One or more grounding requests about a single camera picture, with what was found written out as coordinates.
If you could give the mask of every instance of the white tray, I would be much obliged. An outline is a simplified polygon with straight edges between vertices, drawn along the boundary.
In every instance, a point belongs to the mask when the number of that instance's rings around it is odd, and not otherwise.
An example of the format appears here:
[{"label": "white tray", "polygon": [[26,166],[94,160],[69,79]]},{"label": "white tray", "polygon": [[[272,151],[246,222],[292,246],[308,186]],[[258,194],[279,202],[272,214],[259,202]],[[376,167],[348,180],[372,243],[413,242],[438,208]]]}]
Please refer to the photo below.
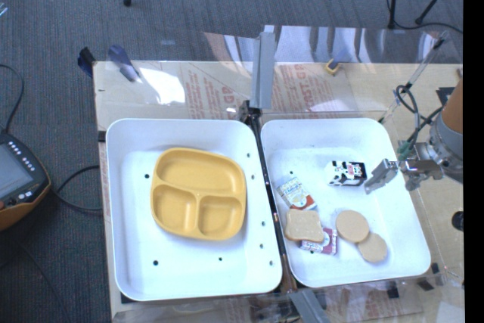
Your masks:
[{"label": "white tray", "polygon": [[[107,130],[115,279],[138,300],[265,293],[282,276],[255,136],[232,120],[123,119]],[[242,229],[224,241],[162,230],[150,211],[151,174],[168,148],[189,147],[232,158],[244,170]]]},{"label": "white tray", "polygon": [[383,158],[396,160],[381,124],[366,118],[272,120],[262,127],[261,141],[283,227],[288,206],[276,188],[287,177],[297,176],[317,203],[324,227],[336,228],[341,210],[355,210],[388,245],[385,260],[370,263],[353,243],[342,238],[338,238],[336,255],[331,256],[311,254],[284,237],[290,269],[300,283],[326,287],[404,278],[421,275],[429,268],[429,248],[401,172],[370,194],[365,193],[363,185],[334,187],[325,181],[324,168],[332,160],[363,162],[368,178]]}]

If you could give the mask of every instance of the table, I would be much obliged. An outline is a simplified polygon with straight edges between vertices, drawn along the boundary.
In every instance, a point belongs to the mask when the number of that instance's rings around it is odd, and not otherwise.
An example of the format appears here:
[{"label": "table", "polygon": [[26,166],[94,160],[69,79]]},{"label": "table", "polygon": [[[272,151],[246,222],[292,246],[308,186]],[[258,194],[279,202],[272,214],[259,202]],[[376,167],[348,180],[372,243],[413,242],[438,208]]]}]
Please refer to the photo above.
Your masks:
[{"label": "table", "polygon": [[[264,321],[281,311],[294,316],[296,311],[281,307],[288,304],[287,298],[274,294],[169,303],[126,303],[126,298],[123,299],[113,273],[106,144],[102,141],[105,131],[115,120],[125,117],[235,120],[238,108],[250,98],[251,83],[250,63],[244,61],[133,61],[133,64],[146,82],[128,82],[109,61],[99,61],[93,66],[113,321],[168,318],[177,321],[187,314],[200,321],[237,322],[256,317]],[[332,76],[325,72],[325,64],[277,62],[272,107],[264,111],[262,120],[361,113],[377,120],[394,102],[395,87],[405,84],[418,68],[418,64],[344,63]],[[420,112],[426,115],[438,107],[436,90],[454,87],[461,74],[461,64],[429,64],[412,87]],[[395,148],[398,140],[408,137],[413,124],[413,115],[403,107],[389,116],[386,128]],[[402,322],[464,321],[464,233],[451,225],[452,215],[463,210],[463,185],[446,177],[439,181],[429,179],[411,192],[411,198],[430,248],[432,267],[419,278],[394,281],[390,289],[387,283],[379,282],[315,290],[316,297],[326,306],[328,321],[371,321],[385,317],[394,321],[391,316],[398,316]]]}]

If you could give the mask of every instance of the device screen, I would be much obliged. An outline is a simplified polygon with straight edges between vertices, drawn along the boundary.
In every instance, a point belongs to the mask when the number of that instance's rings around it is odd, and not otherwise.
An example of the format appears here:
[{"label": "device screen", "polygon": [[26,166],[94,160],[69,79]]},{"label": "device screen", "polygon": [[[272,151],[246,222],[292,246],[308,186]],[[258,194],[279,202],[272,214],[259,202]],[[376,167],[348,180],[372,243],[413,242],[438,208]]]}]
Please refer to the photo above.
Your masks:
[{"label": "device screen", "polygon": [[6,144],[0,144],[0,199],[33,180],[32,176],[20,165],[20,162],[8,150]]}]

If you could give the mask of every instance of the orange divided tray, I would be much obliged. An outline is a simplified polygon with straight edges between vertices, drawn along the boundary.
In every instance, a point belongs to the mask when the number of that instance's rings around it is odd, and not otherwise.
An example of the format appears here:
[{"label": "orange divided tray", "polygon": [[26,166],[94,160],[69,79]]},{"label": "orange divided tray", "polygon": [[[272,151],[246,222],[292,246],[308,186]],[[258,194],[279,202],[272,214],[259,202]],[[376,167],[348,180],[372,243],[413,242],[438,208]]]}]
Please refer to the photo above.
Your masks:
[{"label": "orange divided tray", "polygon": [[164,151],[154,168],[151,214],[166,231],[225,240],[244,223],[247,186],[232,159],[193,148]]}]

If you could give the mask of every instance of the round wooden disc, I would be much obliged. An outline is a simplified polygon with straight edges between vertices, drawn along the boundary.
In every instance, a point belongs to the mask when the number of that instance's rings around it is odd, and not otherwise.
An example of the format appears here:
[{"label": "round wooden disc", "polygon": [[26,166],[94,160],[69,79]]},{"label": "round wooden disc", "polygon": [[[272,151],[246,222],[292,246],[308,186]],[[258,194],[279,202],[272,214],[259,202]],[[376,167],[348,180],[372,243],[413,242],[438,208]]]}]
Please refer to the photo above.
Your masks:
[{"label": "round wooden disc", "polygon": [[379,262],[385,259],[388,253],[385,240],[377,233],[370,233],[358,243],[358,249],[363,258],[369,262]]},{"label": "round wooden disc", "polygon": [[351,242],[363,241],[370,233],[368,221],[354,210],[344,210],[336,218],[338,235]]}]

